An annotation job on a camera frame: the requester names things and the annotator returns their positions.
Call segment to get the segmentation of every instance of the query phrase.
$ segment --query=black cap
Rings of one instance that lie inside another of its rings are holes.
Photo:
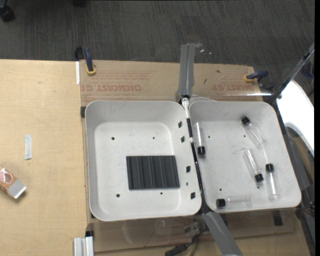
[[[198,154],[199,155],[204,155],[206,153],[206,149],[204,146],[198,146]]]
[[[226,200],[224,199],[217,199],[216,200],[216,207],[217,208],[223,208],[226,206]]]
[[[273,173],[275,171],[274,165],[272,163],[267,163],[265,165],[265,170],[267,173]]]
[[[264,177],[262,176],[261,173],[255,175],[254,178],[256,182],[262,182],[264,180]]]
[[[245,116],[244,118],[242,118],[241,122],[246,126],[250,124],[250,119]]]

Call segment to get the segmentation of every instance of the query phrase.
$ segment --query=gray carpet floor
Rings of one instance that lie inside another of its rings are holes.
[[[179,62],[196,43],[196,63],[268,70],[276,87],[315,38],[315,0],[87,1],[9,0],[16,19],[0,20],[0,59]]]

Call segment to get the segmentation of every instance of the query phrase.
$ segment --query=blue clamp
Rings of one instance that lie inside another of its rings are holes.
[[[85,70],[88,75],[92,76],[96,73],[96,67],[92,62],[92,57],[89,48],[84,48],[84,56],[85,56]]]
[[[267,70],[257,71],[252,74],[245,74],[243,79],[246,82],[253,82],[254,79],[257,79],[259,82],[262,78],[265,78],[269,75],[269,72]]]

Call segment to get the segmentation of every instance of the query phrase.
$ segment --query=white strip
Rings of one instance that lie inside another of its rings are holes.
[[[75,62],[76,84],[80,84],[80,61]]]
[[[27,134],[24,139],[24,160],[29,160],[32,158],[32,135]]]

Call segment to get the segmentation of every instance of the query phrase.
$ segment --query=clear plastic tube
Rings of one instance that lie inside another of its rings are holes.
[[[266,170],[266,187],[267,192],[270,200],[277,200],[280,198],[280,195],[277,190],[277,184],[276,184],[276,174],[274,170],[274,166],[272,163],[268,163],[265,165]]]
[[[258,148],[260,148],[263,144],[267,142],[266,139],[260,134],[257,127],[251,123],[248,117],[244,117],[241,121],[244,125],[244,130],[246,134],[250,137],[250,139]]]
[[[193,126],[194,130],[194,143],[197,148],[197,152],[199,155],[206,154],[206,141],[205,141],[205,134],[204,130],[202,129],[202,124],[196,122]]]
[[[250,194],[232,195],[232,196],[227,196],[226,198],[217,199],[216,207],[218,209],[251,208],[252,207],[251,195]]]
[[[243,153],[243,158],[246,163],[246,166],[248,170],[250,171],[250,174],[254,177],[255,181],[257,183],[260,183],[264,180],[264,177],[262,175],[262,170],[258,165],[258,162],[255,157],[254,150],[248,149]]]

